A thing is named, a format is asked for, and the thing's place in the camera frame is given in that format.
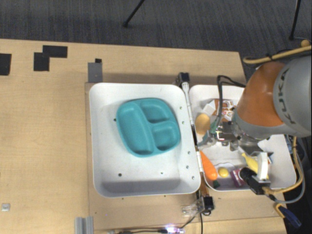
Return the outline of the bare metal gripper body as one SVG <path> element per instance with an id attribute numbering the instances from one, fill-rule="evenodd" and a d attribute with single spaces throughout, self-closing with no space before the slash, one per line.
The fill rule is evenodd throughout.
<path id="1" fill-rule="evenodd" d="M 223 141 L 238 141 L 238 150 L 245 153 L 261 152 L 261 148 L 258 146 L 259 140 L 248 136 L 232 121 L 222 122 L 216 130 L 215 137 L 221 143 Z"/>

